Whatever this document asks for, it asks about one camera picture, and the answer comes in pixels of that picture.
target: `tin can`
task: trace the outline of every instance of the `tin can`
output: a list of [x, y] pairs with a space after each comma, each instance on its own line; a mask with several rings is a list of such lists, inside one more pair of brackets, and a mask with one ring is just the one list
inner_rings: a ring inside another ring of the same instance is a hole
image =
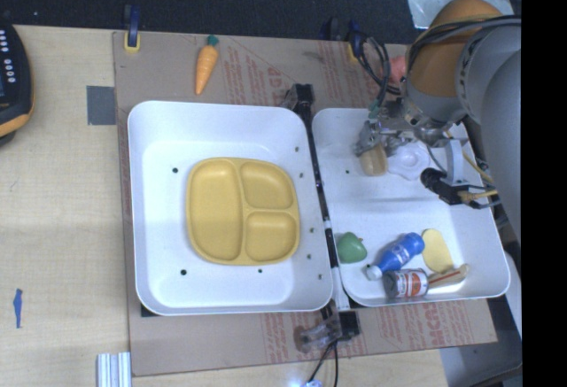
[[401, 269], [384, 272], [384, 290], [389, 298], [423, 296], [429, 289], [423, 269]]

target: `blue bottle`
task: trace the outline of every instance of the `blue bottle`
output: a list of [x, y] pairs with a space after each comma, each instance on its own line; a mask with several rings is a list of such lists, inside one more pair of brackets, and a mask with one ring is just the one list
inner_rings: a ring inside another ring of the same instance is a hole
[[415, 255], [423, 252], [425, 242], [417, 233], [407, 233], [398, 242], [384, 252], [380, 261], [374, 266], [366, 266], [366, 276], [370, 280], [382, 278], [382, 274], [389, 270], [400, 270]]

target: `black device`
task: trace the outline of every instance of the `black device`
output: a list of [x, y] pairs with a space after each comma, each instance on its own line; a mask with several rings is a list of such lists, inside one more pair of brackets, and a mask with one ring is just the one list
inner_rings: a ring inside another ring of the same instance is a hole
[[0, 20], [0, 145], [9, 142], [34, 110], [26, 50], [12, 24]]

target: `white tray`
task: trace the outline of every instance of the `white tray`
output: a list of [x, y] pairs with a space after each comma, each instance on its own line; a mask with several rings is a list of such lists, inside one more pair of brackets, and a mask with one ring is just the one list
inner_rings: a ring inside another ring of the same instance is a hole
[[[278, 107], [148, 101], [128, 116], [137, 294], [163, 315], [313, 311], [332, 279], [305, 126]], [[272, 162], [292, 178], [299, 247], [265, 266], [200, 258], [187, 237], [191, 168], [211, 157]]]
[[[383, 283], [368, 280], [363, 269], [374, 263], [378, 252], [402, 234], [412, 231], [421, 234], [428, 228], [435, 228], [442, 233], [455, 265], [467, 263], [470, 272], [458, 285], [433, 289], [425, 296], [406, 301], [433, 302], [504, 294], [510, 273], [490, 208], [474, 210], [466, 205], [448, 205], [427, 190], [419, 178], [409, 181], [391, 173], [365, 175], [360, 160], [353, 154], [353, 146], [367, 117], [368, 110], [364, 109], [325, 109], [313, 120], [317, 157], [335, 240], [352, 231], [363, 239], [368, 250], [366, 259], [340, 264], [346, 293], [363, 306], [404, 303], [403, 299], [388, 298]], [[462, 126], [453, 127], [451, 132], [455, 137], [468, 137]], [[465, 150], [474, 159], [469, 143]], [[433, 151], [442, 165], [446, 165], [444, 150]], [[464, 175], [471, 184], [481, 184], [478, 173], [466, 162]], [[421, 267], [431, 273], [421, 255], [405, 267]]]

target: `toy carrot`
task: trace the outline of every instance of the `toy carrot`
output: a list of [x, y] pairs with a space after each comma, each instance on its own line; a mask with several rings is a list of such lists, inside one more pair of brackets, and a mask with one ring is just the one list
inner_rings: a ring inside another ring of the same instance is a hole
[[197, 57], [197, 71], [195, 72], [195, 93], [203, 92], [209, 77], [213, 73], [214, 65], [219, 58], [219, 51], [214, 47], [219, 40], [214, 35], [206, 38], [206, 46], [201, 49]]

